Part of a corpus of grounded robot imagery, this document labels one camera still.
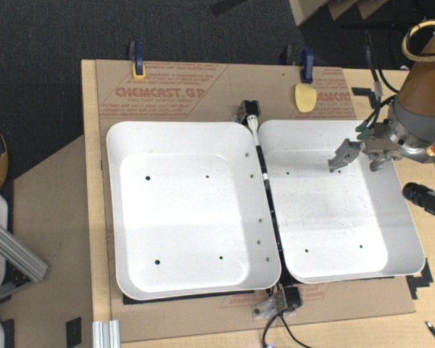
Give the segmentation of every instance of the black cable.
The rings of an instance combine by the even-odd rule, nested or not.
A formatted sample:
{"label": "black cable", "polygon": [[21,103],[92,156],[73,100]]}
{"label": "black cable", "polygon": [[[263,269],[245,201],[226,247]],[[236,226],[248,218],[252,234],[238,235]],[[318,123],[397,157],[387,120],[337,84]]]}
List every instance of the black cable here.
{"label": "black cable", "polygon": [[266,334],[268,333],[269,327],[274,323],[278,315],[273,316],[268,323],[266,323],[266,327],[264,327],[264,331],[262,332],[262,348],[266,348],[268,345],[266,344]]}
{"label": "black cable", "polygon": [[365,60],[368,64],[369,70],[372,73],[372,77],[375,82],[378,82],[378,76],[376,72],[376,63],[373,58],[373,48],[372,48],[372,40],[370,38],[370,33],[368,31],[366,34],[366,45],[365,45]]}
{"label": "black cable", "polygon": [[274,295],[274,288],[275,288],[275,286],[273,286],[270,289],[266,289],[266,292],[268,293],[269,297]]}
{"label": "black cable", "polygon": [[377,122],[378,116],[380,115],[380,110],[383,106],[386,106],[390,103],[392,103],[394,101],[394,97],[395,95],[389,96],[387,99],[385,99],[383,102],[380,103],[379,107],[377,107],[370,115],[367,119],[365,119],[366,122],[369,123],[369,121],[372,120],[372,118],[374,119],[373,122],[371,122],[368,126],[369,129],[372,129],[372,127],[374,126],[374,124]]}
{"label": "black cable", "polygon": [[289,326],[287,325],[287,322],[285,322],[285,320],[283,319],[283,312],[280,314],[281,320],[283,322],[283,324],[285,325],[285,328],[287,329],[287,331],[289,332],[290,337],[295,340],[296,343],[298,343],[299,345],[301,345],[304,348],[311,348],[310,346],[307,346],[306,344],[303,344],[300,340],[298,340],[297,338],[295,338],[295,335],[291,333]]}
{"label": "black cable", "polygon": [[389,39],[389,56],[390,56],[390,60],[391,60],[391,63],[393,64],[394,68],[399,68],[400,66],[398,65],[398,62],[395,59],[393,45],[392,45],[393,29],[396,29],[396,27],[394,25],[391,25],[389,28],[389,37],[388,37],[388,39]]}
{"label": "black cable", "polygon": [[385,78],[384,73],[382,72],[382,69],[379,68],[378,69],[378,74],[380,75],[380,78],[382,79],[382,81],[384,82],[385,86],[390,89],[391,91],[393,91],[394,93],[398,93],[399,90],[397,90],[396,88],[394,88],[389,82],[388,80]]}
{"label": "black cable", "polygon": [[264,327],[264,331],[262,332],[262,348],[266,348],[268,346],[268,344],[266,343],[266,334],[268,333],[269,328],[272,326],[272,324],[274,323],[274,321],[277,319],[277,317],[280,317],[282,320],[282,323],[285,325],[286,330],[288,331],[290,337],[296,342],[298,343],[300,346],[304,347],[304,348],[311,348],[310,346],[307,346],[306,344],[303,344],[301,341],[299,341],[295,335],[290,331],[289,326],[287,325],[287,322],[285,322],[284,318],[283,318],[283,312],[278,313],[277,315],[273,316],[268,323],[266,324],[266,327]]}

